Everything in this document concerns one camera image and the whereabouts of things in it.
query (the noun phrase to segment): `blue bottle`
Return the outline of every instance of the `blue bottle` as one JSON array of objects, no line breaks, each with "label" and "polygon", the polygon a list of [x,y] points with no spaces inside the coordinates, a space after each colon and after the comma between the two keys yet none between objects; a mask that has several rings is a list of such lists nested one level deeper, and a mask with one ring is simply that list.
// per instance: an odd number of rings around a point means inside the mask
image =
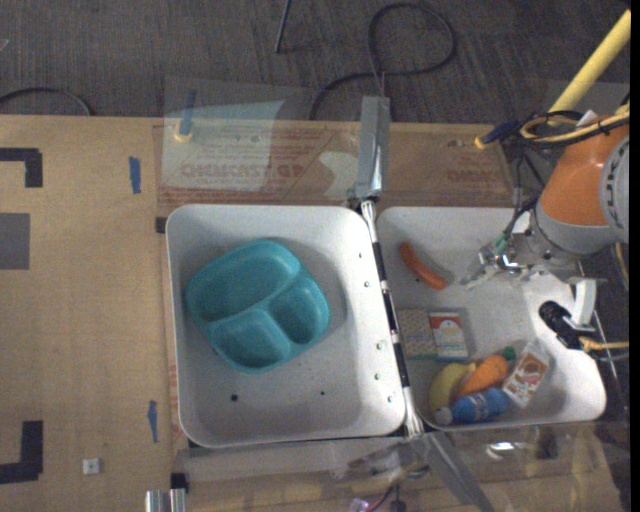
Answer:
[{"label": "blue bottle", "polygon": [[502,414],[509,408],[509,395],[498,388],[489,388],[459,398],[451,407],[440,407],[435,412],[439,425],[476,423]]}]

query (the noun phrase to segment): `orange carrot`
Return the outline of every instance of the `orange carrot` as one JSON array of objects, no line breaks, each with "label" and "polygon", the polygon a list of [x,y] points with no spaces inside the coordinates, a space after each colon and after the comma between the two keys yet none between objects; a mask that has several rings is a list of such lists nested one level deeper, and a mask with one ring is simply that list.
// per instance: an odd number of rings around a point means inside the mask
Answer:
[{"label": "orange carrot", "polygon": [[447,281],[420,261],[409,242],[400,244],[400,257],[409,270],[423,283],[436,290],[443,290],[447,287]]},{"label": "orange carrot", "polygon": [[499,384],[507,376],[509,363],[502,354],[492,354],[482,361],[458,390],[458,398],[478,393]]}]

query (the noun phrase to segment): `dark floor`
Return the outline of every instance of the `dark floor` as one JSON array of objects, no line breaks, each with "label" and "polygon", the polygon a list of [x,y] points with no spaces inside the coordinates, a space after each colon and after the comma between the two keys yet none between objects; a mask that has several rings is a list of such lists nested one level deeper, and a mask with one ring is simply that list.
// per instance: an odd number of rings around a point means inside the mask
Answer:
[{"label": "dark floor", "polygon": [[[388,0],[296,0],[275,53],[285,3],[0,0],[0,48],[8,41],[0,49],[0,113],[83,115],[86,106],[99,116],[161,117],[178,108],[181,93],[194,81],[212,84],[210,93],[219,96],[221,83],[236,92],[238,83],[260,85],[262,91],[267,86],[315,91],[361,73],[339,84],[327,99],[328,110],[317,116],[357,119],[352,109],[336,103],[338,93],[377,92],[370,76],[373,50],[394,121],[499,124],[548,108],[554,92],[630,5],[416,0],[413,7],[395,8]],[[437,69],[406,73],[432,67],[451,48]],[[618,105],[628,90],[630,53],[627,44],[600,78],[600,99],[604,91],[608,105]],[[27,88],[54,91],[13,94]],[[587,270],[609,277],[598,308],[612,341],[629,338],[628,290],[615,261],[611,251],[603,251],[585,262]],[[621,387],[606,419],[626,421],[628,361],[613,369],[603,364],[606,380],[612,370]]]}]

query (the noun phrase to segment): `toy kitchen sink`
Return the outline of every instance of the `toy kitchen sink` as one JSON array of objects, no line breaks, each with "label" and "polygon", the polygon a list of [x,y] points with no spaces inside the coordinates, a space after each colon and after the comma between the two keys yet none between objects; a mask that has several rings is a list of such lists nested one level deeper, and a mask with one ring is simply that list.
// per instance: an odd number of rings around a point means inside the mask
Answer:
[{"label": "toy kitchen sink", "polygon": [[[442,430],[597,418],[606,395],[595,361],[567,350],[538,316],[547,300],[571,308],[569,285],[553,275],[517,283],[494,279],[472,289],[458,284],[470,258],[512,213],[392,207],[376,219],[379,245],[374,245],[363,216],[346,207],[186,205],[175,210],[166,234],[178,409],[187,436],[209,448],[387,436],[411,421],[413,412],[421,426]],[[265,238],[302,261],[327,297],[331,322],[324,338],[295,359],[250,374],[215,353],[186,309],[184,290],[212,258]],[[449,283],[444,290],[416,281],[398,252],[404,241],[442,271]],[[552,364],[529,407],[486,423],[446,428],[433,423],[428,389],[443,363],[405,361],[394,345],[376,252],[384,261],[392,307],[460,311],[472,359],[535,338],[544,344]]]}]

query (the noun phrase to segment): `bottle cap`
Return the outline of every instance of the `bottle cap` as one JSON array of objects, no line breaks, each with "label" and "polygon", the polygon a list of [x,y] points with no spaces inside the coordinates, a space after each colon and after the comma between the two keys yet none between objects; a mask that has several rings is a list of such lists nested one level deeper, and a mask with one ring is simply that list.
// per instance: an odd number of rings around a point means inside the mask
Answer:
[{"label": "bottle cap", "polygon": [[448,407],[439,407],[433,415],[438,425],[447,426],[453,422],[453,414],[451,414],[451,409]]},{"label": "bottle cap", "polygon": [[513,361],[516,358],[516,351],[513,347],[505,347],[502,351],[502,357],[504,357],[507,361]]}]

